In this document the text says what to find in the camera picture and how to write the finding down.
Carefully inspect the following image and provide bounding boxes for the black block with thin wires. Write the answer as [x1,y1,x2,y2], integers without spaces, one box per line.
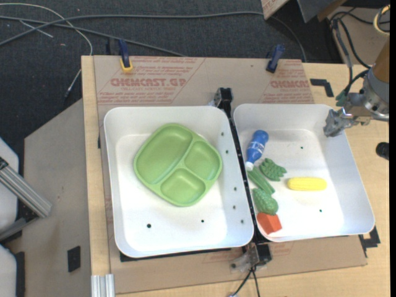
[213,87,234,110]
[230,243,273,272]

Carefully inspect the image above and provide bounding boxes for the green beans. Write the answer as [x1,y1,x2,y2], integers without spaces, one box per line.
[246,167,276,196]

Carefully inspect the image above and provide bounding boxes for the orange block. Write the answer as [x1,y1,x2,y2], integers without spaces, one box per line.
[256,212,283,236]

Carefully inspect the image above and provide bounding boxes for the thin black rod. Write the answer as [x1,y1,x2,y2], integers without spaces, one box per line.
[223,103,258,247]

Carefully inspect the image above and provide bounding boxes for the blue bottle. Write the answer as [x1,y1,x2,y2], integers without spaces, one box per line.
[244,129,270,171]

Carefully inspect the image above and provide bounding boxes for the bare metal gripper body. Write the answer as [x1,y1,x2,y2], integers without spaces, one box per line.
[341,92,390,126]

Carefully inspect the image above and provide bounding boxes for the green broccoli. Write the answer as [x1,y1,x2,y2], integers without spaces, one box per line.
[252,187,279,216]

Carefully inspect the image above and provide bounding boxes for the yellow corn cob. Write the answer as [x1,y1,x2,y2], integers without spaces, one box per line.
[286,177,328,192]

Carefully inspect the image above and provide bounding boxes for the green pea pods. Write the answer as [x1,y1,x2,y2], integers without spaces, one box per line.
[259,157,288,183]

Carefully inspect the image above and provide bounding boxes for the green divided plate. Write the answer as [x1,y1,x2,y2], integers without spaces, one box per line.
[133,122,223,208]

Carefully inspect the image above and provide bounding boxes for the white plastic tray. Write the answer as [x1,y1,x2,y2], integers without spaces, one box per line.
[103,105,255,259]
[232,103,376,243]

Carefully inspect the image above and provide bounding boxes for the brown cardboard board red print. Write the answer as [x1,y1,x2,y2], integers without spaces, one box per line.
[92,55,369,295]

